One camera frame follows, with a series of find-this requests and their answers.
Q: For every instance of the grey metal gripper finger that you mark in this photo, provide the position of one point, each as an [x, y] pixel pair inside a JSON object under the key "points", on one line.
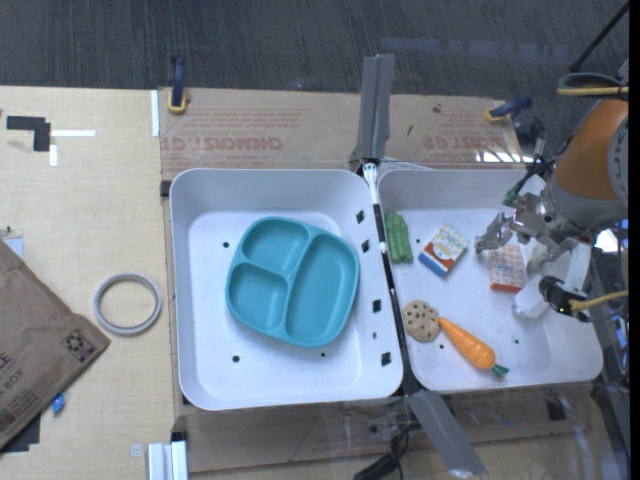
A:
{"points": [[492, 235], [550, 254]]}

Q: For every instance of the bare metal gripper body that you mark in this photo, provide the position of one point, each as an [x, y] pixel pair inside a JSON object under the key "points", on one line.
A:
{"points": [[537, 220]]}

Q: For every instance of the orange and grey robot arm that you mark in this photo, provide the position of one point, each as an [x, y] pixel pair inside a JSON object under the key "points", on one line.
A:
{"points": [[585, 168]]}

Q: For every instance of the orange and white carton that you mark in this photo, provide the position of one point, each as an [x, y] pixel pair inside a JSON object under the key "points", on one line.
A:
{"points": [[507, 270]]}

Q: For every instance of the white blue red carton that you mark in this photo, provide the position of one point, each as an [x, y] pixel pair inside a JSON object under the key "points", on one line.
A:
{"points": [[444, 250]]}

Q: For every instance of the white plastic tray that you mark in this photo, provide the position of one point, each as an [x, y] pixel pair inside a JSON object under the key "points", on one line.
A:
{"points": [[530, 358], [280, 373]]}

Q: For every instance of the tan chocolate chip biscuit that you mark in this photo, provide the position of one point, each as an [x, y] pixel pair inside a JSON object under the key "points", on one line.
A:
{"points": [[421, 322]]}

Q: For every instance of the orange toy carrot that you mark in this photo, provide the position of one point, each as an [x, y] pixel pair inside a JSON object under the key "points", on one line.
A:
{"points": [[467, 345]]}

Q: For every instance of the blue divided plate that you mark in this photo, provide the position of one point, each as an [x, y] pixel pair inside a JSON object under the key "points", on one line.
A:
{"points": [[292, 280]]}

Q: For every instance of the brown cardboard board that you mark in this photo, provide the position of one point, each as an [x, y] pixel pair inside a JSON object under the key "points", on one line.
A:
{"points": [[280, 133]]}

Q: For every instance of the brown paper packet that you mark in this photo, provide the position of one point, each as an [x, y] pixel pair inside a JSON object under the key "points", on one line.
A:
{"points": [[35, 338]]}

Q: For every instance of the black cylinder on white bracket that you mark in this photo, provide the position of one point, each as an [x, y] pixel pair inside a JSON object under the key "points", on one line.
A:
{"points": [[560, 295]]}

